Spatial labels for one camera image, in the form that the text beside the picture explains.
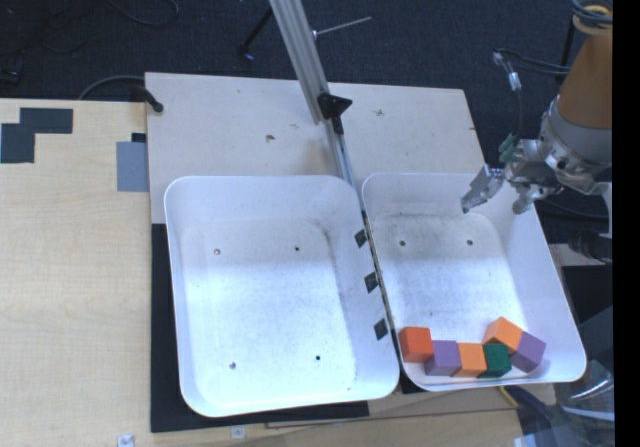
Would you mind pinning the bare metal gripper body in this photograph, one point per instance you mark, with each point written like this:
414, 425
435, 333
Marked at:
535, 167

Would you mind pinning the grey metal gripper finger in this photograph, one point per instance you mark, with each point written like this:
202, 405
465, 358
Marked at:
527, 197
482, 187

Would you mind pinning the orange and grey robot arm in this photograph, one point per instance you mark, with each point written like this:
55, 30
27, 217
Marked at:
590, 85

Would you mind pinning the white plastic tray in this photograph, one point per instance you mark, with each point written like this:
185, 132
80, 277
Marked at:
265, 305
450, 280

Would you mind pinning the orange cube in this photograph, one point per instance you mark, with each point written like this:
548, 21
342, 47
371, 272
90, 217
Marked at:
471, 360
415, 344
502, 332

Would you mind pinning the purple cube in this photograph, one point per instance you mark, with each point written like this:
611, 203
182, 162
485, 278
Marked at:
529, 351
444, 357

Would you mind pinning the green cube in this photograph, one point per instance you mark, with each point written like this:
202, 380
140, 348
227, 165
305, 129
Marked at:
496, 360

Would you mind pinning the pale wooden board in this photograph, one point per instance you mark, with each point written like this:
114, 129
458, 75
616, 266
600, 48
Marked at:
225, 135

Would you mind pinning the black cylinder on white bracket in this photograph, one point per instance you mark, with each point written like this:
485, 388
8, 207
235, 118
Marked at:
595, 246

